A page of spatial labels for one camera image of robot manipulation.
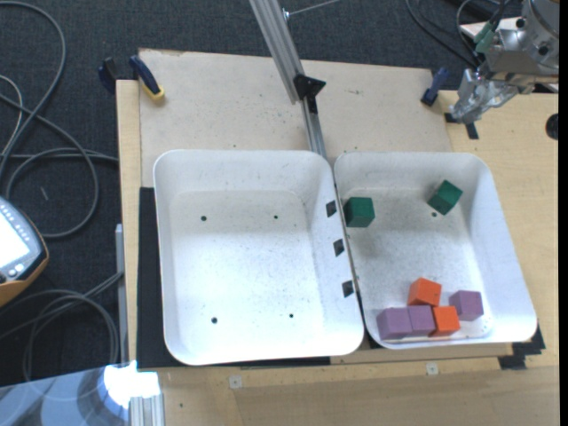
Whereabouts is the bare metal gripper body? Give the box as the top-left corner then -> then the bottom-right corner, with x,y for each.
484,15 -> 559,95

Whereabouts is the orange cube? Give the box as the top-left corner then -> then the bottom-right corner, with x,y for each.
429,305 -> 462,338
406,277 -> 444,308

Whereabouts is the thin black and white rod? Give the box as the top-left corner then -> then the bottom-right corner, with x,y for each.
332,179 -> 367,327

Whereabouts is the white plastic tray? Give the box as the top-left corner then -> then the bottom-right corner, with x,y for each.
152,148 -> 367,367
332,150 -> 540,351

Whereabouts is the green cube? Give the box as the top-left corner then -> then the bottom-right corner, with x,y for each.
343,196 -> 376,229
426,179 -> 464,217

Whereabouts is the purple cube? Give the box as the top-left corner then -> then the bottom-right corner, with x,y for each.
375,307 -> 414,342
448,289 -> 485,322
406,304 -> 438,337

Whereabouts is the pale wood board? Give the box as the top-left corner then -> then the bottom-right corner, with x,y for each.
138,47 -> 454,188

